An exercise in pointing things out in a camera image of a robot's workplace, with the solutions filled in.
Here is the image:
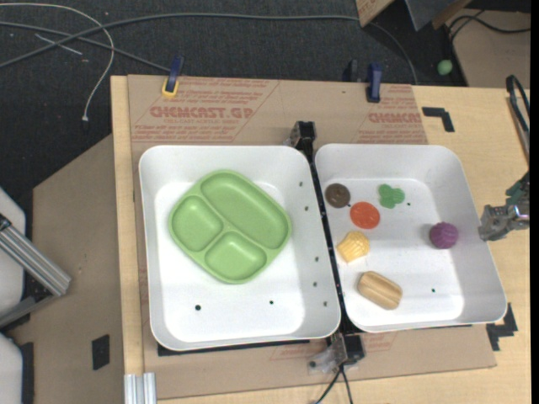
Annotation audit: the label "thin black rod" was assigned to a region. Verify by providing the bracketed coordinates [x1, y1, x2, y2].
[308, 147, 349, 336]

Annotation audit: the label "green broccoli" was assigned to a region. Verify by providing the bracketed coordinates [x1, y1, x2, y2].
[377, 183, 406, 210]

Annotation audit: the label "brown cardboard board red print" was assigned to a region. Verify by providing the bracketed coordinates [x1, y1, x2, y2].
[127, 73, 499, 400]

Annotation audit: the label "yellow cupcake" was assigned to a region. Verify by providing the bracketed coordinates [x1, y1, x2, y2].
[336, 231, 371, 264]

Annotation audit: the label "purple grapes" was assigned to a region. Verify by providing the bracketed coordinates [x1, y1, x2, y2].
[429, 221, 459, 250]

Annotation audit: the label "white plastic tray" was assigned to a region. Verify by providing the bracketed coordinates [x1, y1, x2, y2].
[313, 142, 508, 333]
[137, 144, 342, 352]

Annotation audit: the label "brown doughnut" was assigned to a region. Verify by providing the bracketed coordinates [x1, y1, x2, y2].
[324, 183, 352, 209]

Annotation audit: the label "tan bread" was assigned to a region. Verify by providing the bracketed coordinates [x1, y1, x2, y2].
[356, 270, 403, 311]

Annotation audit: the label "black block with thin wires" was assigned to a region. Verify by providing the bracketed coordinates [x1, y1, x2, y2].
[289, 120, 318, 152]
[326, 333, 366, 366]

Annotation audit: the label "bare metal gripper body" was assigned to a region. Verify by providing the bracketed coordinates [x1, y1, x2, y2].
[504, 203, 531, 231]

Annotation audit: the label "green divided plate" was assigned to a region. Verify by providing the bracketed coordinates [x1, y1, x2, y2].
[168, 169, 293, 285]

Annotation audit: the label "orange round biscuit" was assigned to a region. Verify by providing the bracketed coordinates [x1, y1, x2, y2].
[350, 201, 382, 230]

